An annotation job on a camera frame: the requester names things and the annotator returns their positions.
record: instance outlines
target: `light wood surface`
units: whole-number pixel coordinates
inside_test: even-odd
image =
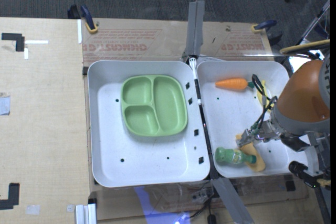
[[[11,112],[0,116],[0,199],[20,183],[19,205],[0,210],[0,223],[74,223],[68,205],[89,196],[82,46],[77,21],[1,18],[2,33],[20,33],[31,44],[28,59],[15,42],[0,40],[0,92]],[[27,206],[40,205],[38,215]]]

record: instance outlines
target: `black tape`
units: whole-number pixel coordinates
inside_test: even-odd
[[[13,209],[19,204],[20,184],[10,183],[8,187],[8,199],[0,200],[0,210]]]
[[[25,37],[22,34],[15,34],[15,33],[2,33],[1,34],[2,40],[15,40],[15,51],[25,51]]]

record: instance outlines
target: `divided green dish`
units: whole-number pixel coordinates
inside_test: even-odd
[[[121,108],[129,131],[141,136],[177,134],[188,121],[182,87],[165,75],[128,78],[121,88]]]

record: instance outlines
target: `black connector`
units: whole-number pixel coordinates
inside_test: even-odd
[[[216,221],[216,216],[215,215],[208,215],[208,218],[207,218],[207,220],[208,220],[208,224],[216,224],[217,223],[217,221]]]

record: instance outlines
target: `toy carrot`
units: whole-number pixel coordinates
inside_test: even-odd
[[[243,90],[246,87],[253,88],[254,84],[252,82],[247,82],[244,78],[232,78],[224,79],[215,82],[215,85],[220,88],[233,89],[233,90]]]

